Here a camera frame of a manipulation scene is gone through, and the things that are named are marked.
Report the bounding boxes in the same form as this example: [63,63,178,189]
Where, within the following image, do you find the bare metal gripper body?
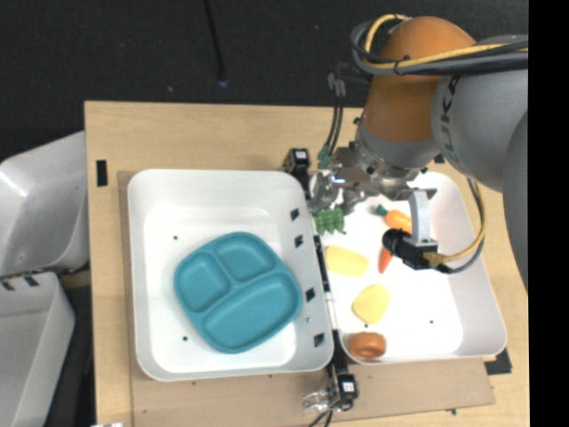
[331,142,422,200]

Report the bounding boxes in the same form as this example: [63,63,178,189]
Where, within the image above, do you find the green grapes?
[313,205,348,237]

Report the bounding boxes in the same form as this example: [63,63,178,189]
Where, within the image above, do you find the orange carrot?
[374,204,414,275]

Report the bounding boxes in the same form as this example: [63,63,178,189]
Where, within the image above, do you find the yellow potato slice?
[324,245,370,278]
[351,283,392,326]

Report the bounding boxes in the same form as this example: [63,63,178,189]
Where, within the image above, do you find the white plastic tray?
[310,169,509,366]
[127,168,335,383]

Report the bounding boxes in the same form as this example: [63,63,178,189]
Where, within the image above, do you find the blue divided plate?
[172,231,304,355]

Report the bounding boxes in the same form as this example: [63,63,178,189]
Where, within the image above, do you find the pale wood board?
[84,100,512,427]

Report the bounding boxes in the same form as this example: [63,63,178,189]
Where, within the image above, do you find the brown doughnut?
[347,331,388,364]

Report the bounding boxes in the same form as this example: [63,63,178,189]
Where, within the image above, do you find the black block with thin wires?
[283,148,312,173]
[335,373,361,407]

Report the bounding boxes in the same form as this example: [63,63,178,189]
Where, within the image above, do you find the black cylinder on white bracket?
[381,188,439,271]

